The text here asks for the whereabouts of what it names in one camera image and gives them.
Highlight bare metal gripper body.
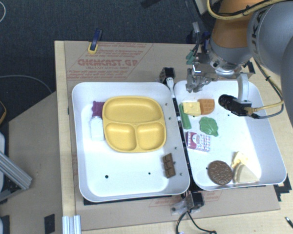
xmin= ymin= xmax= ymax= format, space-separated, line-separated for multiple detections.
xmin=187 ymin=57 xmax=242 ymax=82

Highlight orange waffle biscuit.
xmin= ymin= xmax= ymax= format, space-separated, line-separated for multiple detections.
xmin=197 ymin=98 xmax=215 ymax=116

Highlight yellow cheese block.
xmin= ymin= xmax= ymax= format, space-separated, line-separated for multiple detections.
xmin=181 ymin=100 xmax=202 ymax=117

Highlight green vegetable stick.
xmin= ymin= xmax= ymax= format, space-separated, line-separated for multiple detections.
xmin=178 ymin=103 xmax=192 ymax=130

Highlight thin black and white rod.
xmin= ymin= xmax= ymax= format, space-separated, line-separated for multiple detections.
xmin=166 ymin=78 xmax=191 ymax=193

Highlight green lettuce leaf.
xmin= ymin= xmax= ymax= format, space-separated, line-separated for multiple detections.
xmin=199 ymin=116 xmax=220 ymax=137

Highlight red and white carton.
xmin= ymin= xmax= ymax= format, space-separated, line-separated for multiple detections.
xmin=185 ymin=131 xmax=211 ymax=153

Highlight yellow divided plate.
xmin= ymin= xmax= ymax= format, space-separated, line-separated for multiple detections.
xmin=102 ymin=96 xmax=167 ymax=154

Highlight white plastic tray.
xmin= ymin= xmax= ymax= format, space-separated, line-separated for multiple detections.
xmin=71 ymin=81 xmax=191 ymax=203
xmin=173 ymin=79 xmax=288 ymax=192

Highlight pale yellow cheese wedge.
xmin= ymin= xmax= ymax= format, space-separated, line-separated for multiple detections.
xmin=230 ymin=151 xmax=249 ymax=171

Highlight brown chocolate bar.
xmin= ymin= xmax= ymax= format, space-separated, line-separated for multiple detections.
xmin=162 ymin=153 xmax=177 ymax=179

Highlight brown round biscuit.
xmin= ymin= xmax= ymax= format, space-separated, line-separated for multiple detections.
xmin=207 ymin=160 xmax=233 ymax=186

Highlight purple grapes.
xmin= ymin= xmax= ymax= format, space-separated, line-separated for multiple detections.
xmin=91 ymin=100 xmax=106 ymax=117

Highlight white bottle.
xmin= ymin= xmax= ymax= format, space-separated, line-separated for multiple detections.
xmin=89 ymin=115 xmax=105 ymax=142

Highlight brown cardboard board red print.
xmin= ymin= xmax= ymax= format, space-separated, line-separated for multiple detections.
xmin=63 ymin=40 xmax=281 ymax=231

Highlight black block with thin wires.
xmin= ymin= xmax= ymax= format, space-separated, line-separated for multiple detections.
xmin=170 ymin=191 xmax=206 ymax=215
xmin=159 ymin=67 xmax=176 ymax=83

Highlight black cylinder on white bracket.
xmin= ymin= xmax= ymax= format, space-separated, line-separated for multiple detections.
xmin=218 ymin=73 xmax=253 ymax=117

